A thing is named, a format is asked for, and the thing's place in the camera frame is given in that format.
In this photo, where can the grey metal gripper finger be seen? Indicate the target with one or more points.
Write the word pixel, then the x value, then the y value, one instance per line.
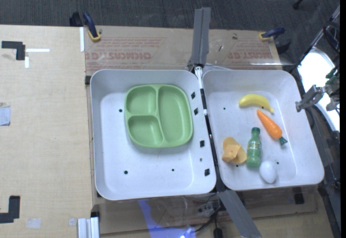
pixel 309 97
pixel 333 104

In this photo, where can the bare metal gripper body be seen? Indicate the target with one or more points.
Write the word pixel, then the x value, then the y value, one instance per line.
pixel 333 88

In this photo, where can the orange carrot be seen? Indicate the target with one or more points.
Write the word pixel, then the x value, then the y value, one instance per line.
pixel 271 125

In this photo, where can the yellow banana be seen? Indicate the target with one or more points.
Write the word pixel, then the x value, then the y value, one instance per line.
pixel 254 100

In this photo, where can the white plastic tray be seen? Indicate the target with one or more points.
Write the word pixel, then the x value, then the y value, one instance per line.
pixel 294 155
pixel 151 172

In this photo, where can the green plastic bottle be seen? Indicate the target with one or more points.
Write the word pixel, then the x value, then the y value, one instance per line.
pixel 254 151

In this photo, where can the white egg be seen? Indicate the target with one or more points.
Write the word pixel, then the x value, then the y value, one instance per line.
pixel 268 172

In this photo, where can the yellow cheese slice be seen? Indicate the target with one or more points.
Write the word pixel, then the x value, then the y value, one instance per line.
pixel 231 152

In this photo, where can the thin black and white rod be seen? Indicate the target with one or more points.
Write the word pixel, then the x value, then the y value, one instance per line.
pixel 205 108

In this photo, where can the green divided plate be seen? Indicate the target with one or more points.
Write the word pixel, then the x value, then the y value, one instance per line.
pixel 173 115

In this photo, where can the brown cardboard board red print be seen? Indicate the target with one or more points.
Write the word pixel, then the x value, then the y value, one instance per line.
pixel 167 47

